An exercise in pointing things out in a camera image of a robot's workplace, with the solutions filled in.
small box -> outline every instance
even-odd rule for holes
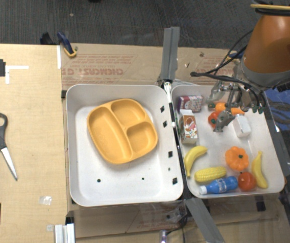
[[[181,109],[192,110],[192,112],[200,112],[203,97],[201,95],[180,96],[178,102],[178,112]]]
[[[192,110],[180,110],[180,132],[181,132],[181,142],[183,144],[195,144],[197,135],[197,126],[195,122],[195,117]]]
[[[248,136],[252,130],[246,116],[238,114],[232,122],[238,138]]]

orange toy fruit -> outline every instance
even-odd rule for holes
[[[208,122],[212,126],[212,128],[216,127],[219,113],[220,113],[220,111],[214,111],[208,117]]]
[[[224,110],[226,110],[225,103],[217,103],[216,104],[216,111],[224,111]],[[232,107],[230,110],[231,110],[232,115],[245,114],[245,112],[243,110],[241,110],[240,108]]]
[[[227,165],[233,170],[242,171],[250,164],[248,155],[243,148],[233,146],[226,151],[225,155]]]
[[[254,175],[250,172],[240,173],[238,176],[238,187],[242,191],[253,190],[257,186],[257,181]]]

toy orange pumpkin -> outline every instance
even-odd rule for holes
[[[231,147],[225,153],[227,165],[236,171],[242,171],[250,164],[248,155],[243,148]]]

toy tomato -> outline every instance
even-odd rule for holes
[[[250,164],[248,155],[243,148],[231,147],[225,153],[227,165],[237,171],[242,171]]]
[[[250,172],[240,173],[238,176],[238,187],[242,191],[250,191],[257,186],[254,175]]]
[[[216,127],[219,113],[220,113],[220,111],[214,111],[208,117],[208,122],[212,126],[212,128],[215,128]]]

scissor blade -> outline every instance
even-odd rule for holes
[[[10,169],[10,171],[11,171],[11,173],[12,173],[14,179],[15,179],[16,181],[18,181],[17,173],[15,172],[14,165],[13,165],[12,159],[11,159],[11,157],[10,157],[10,153],[9,153],[8,148],[3,148],[3,149],[1,149],[1,152],[2,152],[2,154],[3,154],[3,156],[4,156],[4,158],[5,158],[5,161],[6,161],[7,164],[8,164],[8,167],[9,167],[9,169]]]

